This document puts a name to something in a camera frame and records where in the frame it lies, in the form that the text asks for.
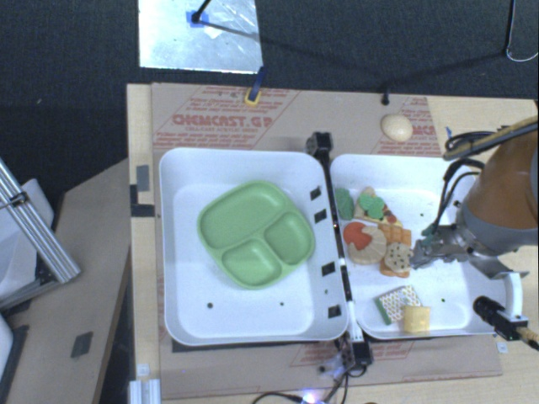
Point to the red and tan round toy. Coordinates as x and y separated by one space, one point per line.
363 242

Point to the toy pizza slice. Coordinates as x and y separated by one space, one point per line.
372 208

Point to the thin black and white rod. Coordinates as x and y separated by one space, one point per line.
342 251

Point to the brown toy bread slice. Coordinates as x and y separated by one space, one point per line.
395 272

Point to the yellow toy cheese block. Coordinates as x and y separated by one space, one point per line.
417 319

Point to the white plastic tray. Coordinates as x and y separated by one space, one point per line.
193 301
446 293

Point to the orange toy waffle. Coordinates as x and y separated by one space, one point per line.
398 235

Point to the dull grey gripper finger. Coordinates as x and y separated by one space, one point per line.
424 248
420 262

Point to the brown cardboard board red print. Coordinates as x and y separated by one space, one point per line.
358 114

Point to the chocolate chip toy biscuit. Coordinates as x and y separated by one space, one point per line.
398 256

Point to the green divided plate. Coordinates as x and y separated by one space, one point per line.
236 221

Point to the beige toy egg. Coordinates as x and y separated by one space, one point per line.
396 127

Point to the green toy lettuce leaf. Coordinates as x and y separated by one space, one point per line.
345 204

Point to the black cylinder on white bracket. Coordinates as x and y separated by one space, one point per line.
497 312

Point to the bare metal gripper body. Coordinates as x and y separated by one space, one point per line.
457 244

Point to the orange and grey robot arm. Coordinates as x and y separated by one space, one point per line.
507 183

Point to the green patterned white carton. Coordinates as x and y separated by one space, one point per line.
393 303

